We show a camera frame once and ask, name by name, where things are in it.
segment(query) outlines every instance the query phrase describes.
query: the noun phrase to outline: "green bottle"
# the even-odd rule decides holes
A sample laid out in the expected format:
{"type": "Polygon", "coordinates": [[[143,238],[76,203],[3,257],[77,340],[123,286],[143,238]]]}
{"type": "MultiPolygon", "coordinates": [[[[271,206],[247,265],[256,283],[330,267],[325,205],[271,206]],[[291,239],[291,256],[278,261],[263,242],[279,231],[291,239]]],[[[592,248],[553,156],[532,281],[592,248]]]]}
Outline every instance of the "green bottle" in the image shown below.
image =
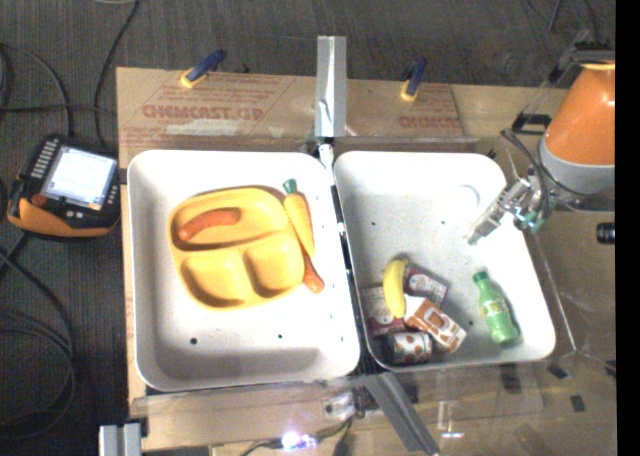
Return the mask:
{"type": "Polygon", "coordinates": [[[480,311],[496,344],[509,344],[520,333],[511,320],[509,307],[502,295],[489,283],[489,275],[480,271],[473,275],[473,281],[480,289],[480,311]]]}

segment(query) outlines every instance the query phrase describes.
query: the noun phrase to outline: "bottle label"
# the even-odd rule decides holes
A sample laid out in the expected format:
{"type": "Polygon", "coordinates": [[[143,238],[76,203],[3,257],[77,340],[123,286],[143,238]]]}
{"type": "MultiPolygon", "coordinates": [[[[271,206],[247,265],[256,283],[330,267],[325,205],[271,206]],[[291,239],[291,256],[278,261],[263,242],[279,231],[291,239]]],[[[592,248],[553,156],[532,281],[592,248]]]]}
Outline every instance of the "bottle label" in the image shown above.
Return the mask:
{"type": "Polygon", "coordinates": [[[503,312],[509,312],[507,303],[503,298],[495,298],[493,300],[485,301],[480,307],[482,317],[493,317],[503,312]]]}

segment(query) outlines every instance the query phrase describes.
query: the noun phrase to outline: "blue and yellow clamp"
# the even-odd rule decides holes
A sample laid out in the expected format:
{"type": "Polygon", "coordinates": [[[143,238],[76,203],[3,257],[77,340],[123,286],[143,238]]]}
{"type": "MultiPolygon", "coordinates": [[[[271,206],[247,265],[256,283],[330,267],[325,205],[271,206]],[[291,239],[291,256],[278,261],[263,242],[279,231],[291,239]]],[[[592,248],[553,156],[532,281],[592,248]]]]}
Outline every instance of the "blue and yellow clamp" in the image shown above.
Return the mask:
{"type": "Polygon", "coordinates": [[[198,63],[195,67],[190,68],[180,76],[180,82],[187,88],[193,88],[200,81],[207,77],[209,70],[215,70],[218,65],[227,57],[227,53],[223,49],[212,52],[198,63]]]}
{"type": "Polygon", "coordinates": [[[418,86],[420,86],[420,81],[422,81],[422,76],[424,75],[426,67],[427,58],[420,56],[416,62],[412,63],[404,70],[402,74],[404,86],[402,87],[402,92],[400,92],[400,96],[404,100],[415,100],[418,95],[418,86]]]}

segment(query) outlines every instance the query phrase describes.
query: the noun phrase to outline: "electronic component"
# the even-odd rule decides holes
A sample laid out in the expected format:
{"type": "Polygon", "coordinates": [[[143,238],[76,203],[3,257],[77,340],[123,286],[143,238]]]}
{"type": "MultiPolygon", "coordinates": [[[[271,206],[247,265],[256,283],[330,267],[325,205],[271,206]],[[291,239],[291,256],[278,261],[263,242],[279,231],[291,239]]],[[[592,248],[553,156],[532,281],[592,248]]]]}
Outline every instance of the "electronic component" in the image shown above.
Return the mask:
{"type": "Polygon", "coordinates": [[[116,170],[114,157],[50,135],[14,180],[7,218],[53,238],[104,235],[120,218],[116,170]]]}

